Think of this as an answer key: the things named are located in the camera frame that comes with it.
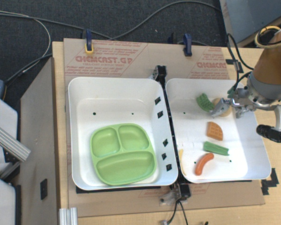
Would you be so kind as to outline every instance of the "green plate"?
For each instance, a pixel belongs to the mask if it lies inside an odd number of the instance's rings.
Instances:
[[[156,156],[146,131],[133,123],[96,130],[90,152],[100,180],[118,186],[150,177],[156,170]]]

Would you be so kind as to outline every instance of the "robotic arm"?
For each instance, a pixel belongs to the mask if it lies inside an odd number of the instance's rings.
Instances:
[[[274,37],[268,44],[261,44],[259,37],[267,30],[276,30]],[[244,88],[236,85],[228,91],[229,99],[221,99],[211,112],[213,117],[225,112],[230,106],[236,110],[236,117],[240,118],[245,112],[261,109],[275,111],[276,126],[259,125],[257,133],[277,143],[281,143],[281,105],[272,105],[281,100],[281,29],[269,26],[262,29],[255,37],[255,43],[264,51],[248,77]]]

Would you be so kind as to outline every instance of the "wooden table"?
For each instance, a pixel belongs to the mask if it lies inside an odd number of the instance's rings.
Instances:
[[[230,59],[226,48],[222,48],[224,58]],[[262,50],[241,48],[240,53],[247,64],[254,66],[258,61]],[[64,46],[63,42],[53,42],[53,102],[55,105],[55,146],[57,149],[56,167],[57,167],[57,207],[68,208],[68,181],[67,181],[67,149],[66,149],[66,115],[65,115],[65,85],[64,85]],[[234,67],[228,67],[229,76],[235,79]],[[256,111],[256,117],[259,124],[268,124],[275,126],[275,116],[273,112]],[[269,194],[265,196],[265,205],[214,208],[202,210],[187,210],[186,216],[190,225],[202,225],[206,221],[210,225],[245,225],[245,224],[263,224],[273,225],[281,224],[281,143],[274,143],[264,139],[266,150],[273,168],[275,168],[279,184],[277,187],[270,187]],[[152,212],[128,215],[113,215],[101,217],[83,217],[79,218],[79,225],[157,225],[162,220],[169,220],[171,212]],[[185,224],[184,216],[179,208],[173,225]]]

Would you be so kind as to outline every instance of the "dark background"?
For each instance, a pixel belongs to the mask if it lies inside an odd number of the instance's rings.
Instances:
[[[110,37],[122,34],[161,7],[180,0],[0,0],[0,10],[90,28]],[[220,8],[219,0],[196,0]],[[44,22],[52,41],[80,38],[81,30]],[[120,41],[167,43],[175,32],[178,40],[190,33],[193,40],[210,46],[226,46],[221,12],[197,3],[170,6]],[[94,39],[105,39],[93,34]],[[0,79],[6,80],[34,59],[41,57],[48,36],[33,20],[0,16]],[[5,101],[19,110],[20,98],[47,59],[15,80]]]

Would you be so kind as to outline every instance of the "orange sausage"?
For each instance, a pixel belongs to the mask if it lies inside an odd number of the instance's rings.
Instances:
[[[195,168],[195,174],[197,176],[201,175],[202,174],[202,171],[203,171],[203,167],[205,166],[205,164],[214,159],[214,154],[213,153],[207,153],[205,154],[201,159],[200,161],[197,163],[196,165],[196,168]]]

